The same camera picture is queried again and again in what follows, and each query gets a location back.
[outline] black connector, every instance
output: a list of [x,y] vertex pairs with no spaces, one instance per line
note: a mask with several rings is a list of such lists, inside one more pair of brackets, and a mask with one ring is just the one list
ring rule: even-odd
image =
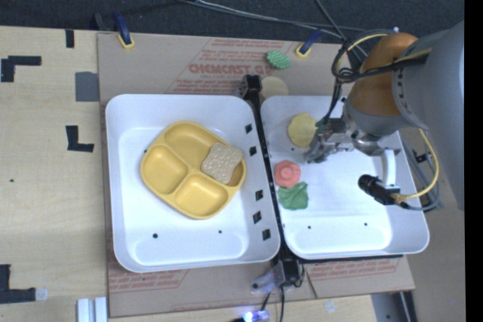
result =
[[375,201],[383,205],[396,204],[395,199],[391,196],[393,193],[399,193],[399,188],[387,189],[381,186],[381,181],[377,177],[364,174],[359,177],[358,185],[365,193],[372,196]]

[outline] bread slice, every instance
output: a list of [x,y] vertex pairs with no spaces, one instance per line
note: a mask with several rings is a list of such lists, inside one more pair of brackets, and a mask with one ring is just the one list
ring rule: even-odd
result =
[[232,179],[233,171],[242,159],[243,153],[240,149],[215,143],[202,163],[202,171],[216,181],[228,184]]

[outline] cardboard sheet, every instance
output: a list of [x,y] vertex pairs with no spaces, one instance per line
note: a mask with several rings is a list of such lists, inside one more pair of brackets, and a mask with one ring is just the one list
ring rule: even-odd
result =
[[[295,57],[300,42],[134,34],[132,50],[115,33],[97,35],[103,179],[106,205],[109,315],[121,317],[259,305],[264,295],[252,293],[250,281],[270,269],[270,262],[216,268],[137,274],[122,268],[112,251],[105,108],[120,94],[236,94],[245,74],[275,76],[290,95],[330,95],[330,67],[339,49],[314,44],[306,59]],[[266,53],[279,50],[291,66],[273,69]],[[287,301],[412,290],[405,257],[305,264],[303,286],[287,291]]]

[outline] yellow bowl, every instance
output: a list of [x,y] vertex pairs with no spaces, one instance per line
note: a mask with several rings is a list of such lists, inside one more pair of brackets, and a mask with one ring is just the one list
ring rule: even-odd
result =
[[202,163],[215,143],[229,146],[195,122],[172,124],[144,154],[140,166],[144,183],[156,196],[186,216],[208,219],[216,215],[239,190],[247,168],[241,160],[228,184],[203,173]]

